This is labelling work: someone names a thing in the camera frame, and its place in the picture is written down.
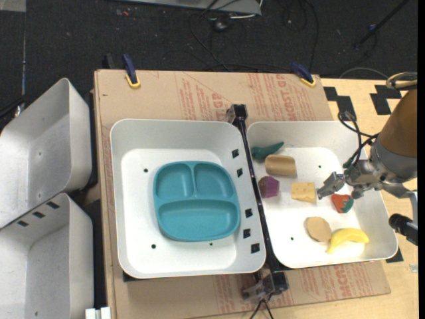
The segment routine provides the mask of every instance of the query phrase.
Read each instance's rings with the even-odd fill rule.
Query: blue clamp
[[[290,68],[291,68],[291,72],[296,73],[301,78],[301,81],[305,85],[307,85],[311,88],[316,85],[316,81],[313,79],[310,72],[308,72],[308,70],[304,66],[302,66],[301,64],[298,64],[297,62],[293,61],[291,63]]]
[[[130,55],[123,54],[122,55],[122,61],[124,63],[124,68],[127,71],[126,79],[128,81],[128,84],[131,88],[139,88],[140,87],[140,81],[139,78],[135,74],[135,68],[133,61],[131,60]]]

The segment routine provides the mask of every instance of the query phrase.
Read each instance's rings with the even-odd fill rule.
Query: yellow banana
[[[369,238],[364,231],[357,228],[340,229],[332,234],[326,253],[332,254],[335,247],[338,247],[345,241],[368,243]]]

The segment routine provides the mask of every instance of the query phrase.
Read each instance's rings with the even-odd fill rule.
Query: black hole
[[[259,251],[260,251],[259,243],[254,243],[253,245],[251,245],[251,254],[257,253]]]
[[[47,202],[46,203],[50,208],[58,209],[60,208],[55,202]]]
[[[35,213],[33,213],[33,215],[38,217],[39,219],[42,219],[44,216],[46,216],[45,214],[42,214],[39,211],[36,211]]]
[[[245,217],[249,218],[251,216],[252,216],[252,209],[251,208],[245,209]]]
[[[29,226],[29,224],[28,224],[28,223],[26,223],[25,221],[19,221],[19,222],[18,222],[18,225],[20,225],[20,226],[22,226],[22,227]]]

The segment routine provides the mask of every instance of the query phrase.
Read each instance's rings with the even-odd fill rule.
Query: robotic arm
[[[400,88],[394,82],[400,75],[389,78],[387,86]],[[382,132],[369,136],[343,165],[343,174],[333,172],[325,180],[323,187],[317,190],[317,195],[321,199],[340,190],[347,183],[353,187],[353,199],[362,197],[370,189],[383,189],[397,198],[409,198],[413,219],[394,214],[390,217],[389,224],[397,233],[418,245],[418,194],[403,186],[404,182],[418,176],[417,81],[403,83],[401,88],[410,89],[397,104]],[[370,157],[359,159],[361,148],[366,144],[371,145]]]

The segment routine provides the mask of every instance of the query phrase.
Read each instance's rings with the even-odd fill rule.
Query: cardboard sheet
[[[252,275],[218,275],[125,281],[117,254],[110,129],[124,118],[223,120],[232,104],[245,104],[248,122],[332,120],[319,77],[315,88],[293,74],[137,71],[131,89],[123,70],[95,73],[100,185],[106,250],[106,284],[114,318],[200,318],[252,311],[242,289]],[[290,289],[273,297],[283,307],[390,292],[381,262],[289,270]]]

